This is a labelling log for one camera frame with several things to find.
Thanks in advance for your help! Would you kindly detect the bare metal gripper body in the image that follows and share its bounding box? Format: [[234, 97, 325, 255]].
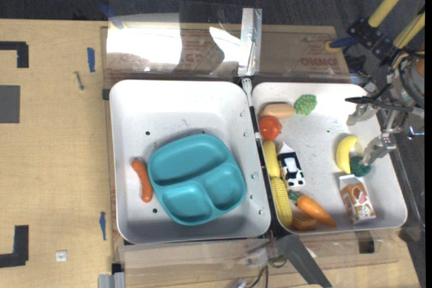
[[378, 74, 425, 140]]

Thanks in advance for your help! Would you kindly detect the dark green broccoli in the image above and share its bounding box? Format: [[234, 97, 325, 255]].
[[349, 155, 373, 178]]

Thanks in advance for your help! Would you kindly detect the yellow banana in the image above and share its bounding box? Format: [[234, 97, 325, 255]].
[[335, 135, 358, 175]]

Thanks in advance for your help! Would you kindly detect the white plastic tray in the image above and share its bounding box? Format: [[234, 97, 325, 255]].
[[108, 78, 273, 245], [251, 81, 409, 236]]

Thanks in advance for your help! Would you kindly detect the orange and white carton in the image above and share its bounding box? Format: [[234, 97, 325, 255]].
[[338, 173, 377, 226]]

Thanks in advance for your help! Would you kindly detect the tan bread roll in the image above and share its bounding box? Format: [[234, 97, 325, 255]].
[[262, 102, 296, 119]]

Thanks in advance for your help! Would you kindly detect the orange carrot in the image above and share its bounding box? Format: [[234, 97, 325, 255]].
[[288, 190, 338, 229]]

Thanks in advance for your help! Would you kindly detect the black and white milk carton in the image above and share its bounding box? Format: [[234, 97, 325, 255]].
[[276, 141, 307, 189]]

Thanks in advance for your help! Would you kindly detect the red tomato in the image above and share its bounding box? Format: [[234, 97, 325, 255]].
[[259, 115, 283, 142]]

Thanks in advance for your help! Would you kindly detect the yellow squash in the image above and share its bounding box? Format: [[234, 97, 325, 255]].
[[262, 140, 281, 179]]

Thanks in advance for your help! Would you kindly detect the orange biscuit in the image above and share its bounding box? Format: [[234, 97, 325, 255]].
[[290, 212, 319, 233]]

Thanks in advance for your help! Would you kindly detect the yellow corn cob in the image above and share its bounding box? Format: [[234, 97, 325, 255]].
[[270, 177, 294, 227]]

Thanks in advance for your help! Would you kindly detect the blue divided plate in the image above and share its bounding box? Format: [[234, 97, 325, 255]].
[[146, 133, 248, 227]]

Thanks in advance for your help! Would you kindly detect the orange sausage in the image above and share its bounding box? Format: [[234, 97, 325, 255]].
[[130, 158, 155, 204]]

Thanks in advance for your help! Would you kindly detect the small grey screw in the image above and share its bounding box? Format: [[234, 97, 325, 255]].
[[74, 71, 86, 92]]

